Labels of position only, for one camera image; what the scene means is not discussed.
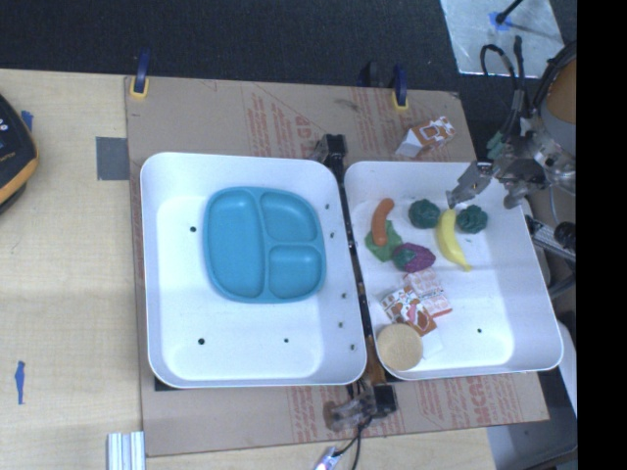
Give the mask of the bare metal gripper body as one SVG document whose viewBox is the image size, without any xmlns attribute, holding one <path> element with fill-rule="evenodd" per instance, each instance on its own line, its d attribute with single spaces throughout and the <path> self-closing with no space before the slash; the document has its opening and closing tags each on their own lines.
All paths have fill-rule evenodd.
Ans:
<svg viewBox="0 0 627 470">
<path fill-rule="evenodd" d="M 550 133 L 510 136 L 492 155 L 496 177 L 501 181 L 576 192 L 575 136 L 555 137 Z"/>
</svg>

